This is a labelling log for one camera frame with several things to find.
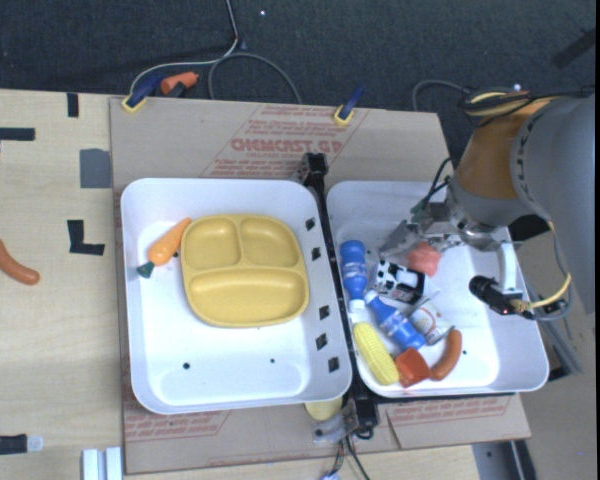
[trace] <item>yellow corn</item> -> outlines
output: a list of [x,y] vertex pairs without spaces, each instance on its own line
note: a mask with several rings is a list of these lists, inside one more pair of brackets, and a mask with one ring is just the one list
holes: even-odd
[[366,322],[353,327],[353,339],[378,384],[388,386],[398,382],[400,374],[376,330]]

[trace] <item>pink object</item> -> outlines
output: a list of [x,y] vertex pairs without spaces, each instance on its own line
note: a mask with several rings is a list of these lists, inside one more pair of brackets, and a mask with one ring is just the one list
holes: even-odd
[[438,263],[442,254],[429,245],[428,242],[420,242],[415,249],[407,254],[407,261],[411,270],[417,270],[429,277],[433,277],[438,271]]

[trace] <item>yellow divided plate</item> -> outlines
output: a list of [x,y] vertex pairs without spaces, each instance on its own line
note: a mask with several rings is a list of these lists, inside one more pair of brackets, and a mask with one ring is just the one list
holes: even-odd
[[180,247],[184,288],[193,312],[221,327],[291,320],[309,302],[309,281],[289,227],[264,215],[194,220]]

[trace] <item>dark background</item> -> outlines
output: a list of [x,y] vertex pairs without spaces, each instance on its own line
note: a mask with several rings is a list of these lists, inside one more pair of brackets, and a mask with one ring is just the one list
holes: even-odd
[[[423,80],[534,92],[595,83],[596,0],[231,0],[236,51],[263,56],[302,101],[412,110]],[[0,88],[127,94],[144,70],[206,61],[231,46],[225,0],[0,0]],[[190,97],[208,98],[209,66]],[[218,99],[295,102],[270,66],[247,58],[214,70]],[[457,162],[472,124],[459,91],[430,85]]]

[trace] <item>blue bottle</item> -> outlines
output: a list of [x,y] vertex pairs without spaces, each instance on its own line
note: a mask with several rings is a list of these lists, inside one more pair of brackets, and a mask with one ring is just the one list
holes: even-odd
[[359,240],[347,240],[340,246],[342,284],[349,294],[349,310],[365,307],[367,288],[367,263],[365,247]]
[[382,302],[378,292],[369,290],[364,300],[373,310],[380,329],[398,344],[401,352],[409,347],[418,350],[425,344],[424,336],[413,327],[409,319],[399,309]]

